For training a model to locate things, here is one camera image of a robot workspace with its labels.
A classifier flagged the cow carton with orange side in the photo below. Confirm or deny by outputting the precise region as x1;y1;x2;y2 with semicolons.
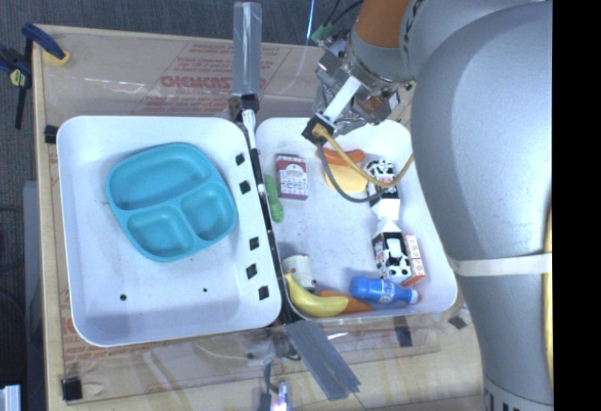
371;218;427;287

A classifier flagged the black and white cow carton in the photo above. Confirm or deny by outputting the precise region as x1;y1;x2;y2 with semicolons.
362;159;402;222

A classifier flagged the yellow biscuit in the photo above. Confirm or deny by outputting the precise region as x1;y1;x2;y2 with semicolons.
322;161;370;195

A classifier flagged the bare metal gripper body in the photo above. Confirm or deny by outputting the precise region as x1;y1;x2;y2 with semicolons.
313;35;408;137

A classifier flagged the thin black and white rod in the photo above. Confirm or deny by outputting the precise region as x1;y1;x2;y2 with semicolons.
240;108;288;325

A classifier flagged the red and white carton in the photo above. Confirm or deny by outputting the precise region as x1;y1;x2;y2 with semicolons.
274;153;310;201

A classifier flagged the orange sausage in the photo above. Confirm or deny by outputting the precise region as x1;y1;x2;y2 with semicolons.
316;147;367;166

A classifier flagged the blue bottle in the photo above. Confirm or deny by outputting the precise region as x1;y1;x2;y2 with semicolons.
347;274;421;308

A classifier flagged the white plastic tray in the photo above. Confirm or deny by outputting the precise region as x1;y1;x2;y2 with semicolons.
55;114;284;349
254;116;459;322

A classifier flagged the blue divided plate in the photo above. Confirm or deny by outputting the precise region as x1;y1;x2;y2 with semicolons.
104;141;239;264

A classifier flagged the brown cardboard board red print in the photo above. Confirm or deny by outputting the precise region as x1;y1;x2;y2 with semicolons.
31;23;485;411

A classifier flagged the orange carrot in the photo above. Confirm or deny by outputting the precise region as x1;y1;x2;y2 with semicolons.
317;289;374;314

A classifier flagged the yellow banana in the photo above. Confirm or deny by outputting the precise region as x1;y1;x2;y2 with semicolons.
283;272;350;319

